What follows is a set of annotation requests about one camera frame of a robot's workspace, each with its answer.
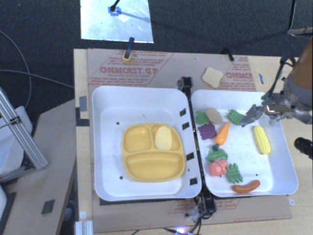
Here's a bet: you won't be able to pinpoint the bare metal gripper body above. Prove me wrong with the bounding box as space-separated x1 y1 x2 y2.
263 93 313 126

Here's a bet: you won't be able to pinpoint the green lettuce leaf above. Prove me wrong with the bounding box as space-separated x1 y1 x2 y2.
194 109 211 126
205 148 228 163
227 109 246 126
225 163 244 185

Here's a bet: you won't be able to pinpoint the yellow corn cob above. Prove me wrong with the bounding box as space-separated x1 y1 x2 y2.
253 125 271 155

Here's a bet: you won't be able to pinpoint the orange carrot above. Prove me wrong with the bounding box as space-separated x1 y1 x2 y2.
211 121 231 152

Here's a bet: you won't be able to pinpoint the tan oval biscuit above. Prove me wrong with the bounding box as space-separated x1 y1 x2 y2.
205 108 223 125

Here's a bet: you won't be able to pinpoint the white plastic tray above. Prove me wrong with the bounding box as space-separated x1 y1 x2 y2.
91 85 203 202
190 89 299 198

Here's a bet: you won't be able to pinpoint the purple grapes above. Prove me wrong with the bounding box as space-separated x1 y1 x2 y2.
198 121 218 141

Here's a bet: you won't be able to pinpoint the pale yellow bread slice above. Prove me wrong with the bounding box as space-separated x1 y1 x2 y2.
201 67 224 89

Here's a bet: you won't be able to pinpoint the thin black rod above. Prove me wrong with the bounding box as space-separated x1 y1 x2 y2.
183 83 209 202

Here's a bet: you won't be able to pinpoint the orange red sausage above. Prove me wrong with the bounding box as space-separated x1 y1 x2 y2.
232 179 261 194

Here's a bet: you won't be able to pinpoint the pale yellow oval potato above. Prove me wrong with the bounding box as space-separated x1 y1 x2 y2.
155 126 173 151

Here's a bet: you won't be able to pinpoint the yellow divided plate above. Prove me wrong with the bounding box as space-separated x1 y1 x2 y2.
121 122 186 183

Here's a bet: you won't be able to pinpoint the brown cardboard board red print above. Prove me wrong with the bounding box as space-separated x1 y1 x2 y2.
87 48 293 234

